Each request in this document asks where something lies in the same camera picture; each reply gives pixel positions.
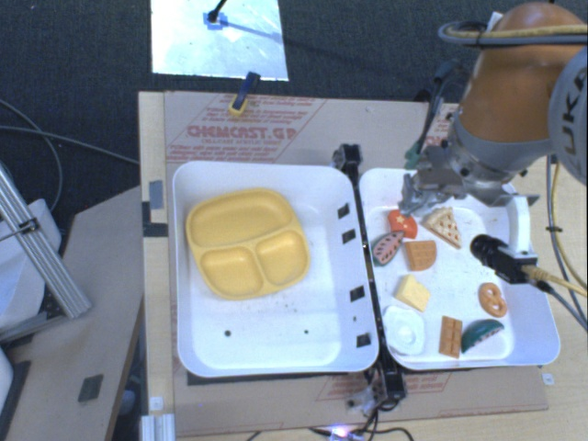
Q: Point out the orange toy pretzel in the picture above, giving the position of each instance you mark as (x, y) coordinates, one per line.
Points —
(492, 300)

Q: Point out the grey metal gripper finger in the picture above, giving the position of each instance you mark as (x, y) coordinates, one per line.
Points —
(408, 195)
(429, 204)

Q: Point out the toy pizza slice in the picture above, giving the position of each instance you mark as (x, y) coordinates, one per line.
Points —
(444, 227)

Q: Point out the brown cardboard board red print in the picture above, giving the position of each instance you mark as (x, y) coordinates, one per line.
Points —
(257, 122)

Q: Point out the red toy tomato yellow star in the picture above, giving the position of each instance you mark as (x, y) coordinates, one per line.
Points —
(404, 225)

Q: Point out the pink watermelon slice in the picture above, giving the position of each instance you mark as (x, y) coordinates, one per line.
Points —
(387, 248)

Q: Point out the white plastic tray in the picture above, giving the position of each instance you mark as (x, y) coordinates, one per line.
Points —
(459, 287)
(275, 333)

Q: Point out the green watermelon slice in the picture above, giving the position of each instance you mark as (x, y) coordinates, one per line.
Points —
(480, 334)

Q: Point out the yellow divided plate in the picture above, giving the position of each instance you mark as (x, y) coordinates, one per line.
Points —
(248, 241)

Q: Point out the thin black rod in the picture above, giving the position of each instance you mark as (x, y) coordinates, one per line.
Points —
(367, 255)

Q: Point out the yellow cheese wedge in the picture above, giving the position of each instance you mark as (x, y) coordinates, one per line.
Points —
(412, 293)

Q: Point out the orange toy waffle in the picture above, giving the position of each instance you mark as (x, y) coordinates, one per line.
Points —
(421, 255)

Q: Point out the orange toy biscuit bar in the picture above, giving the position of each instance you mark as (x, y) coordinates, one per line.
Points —
(450, 336)

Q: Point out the white fried egg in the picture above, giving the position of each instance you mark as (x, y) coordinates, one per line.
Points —
(404, 331)

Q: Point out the black cylinder on white bracket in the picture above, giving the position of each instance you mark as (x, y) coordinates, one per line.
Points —
(494, 253)

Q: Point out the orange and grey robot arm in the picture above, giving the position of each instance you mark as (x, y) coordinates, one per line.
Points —
(510, 85)

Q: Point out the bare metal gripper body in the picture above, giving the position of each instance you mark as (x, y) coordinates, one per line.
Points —
(443, 175)

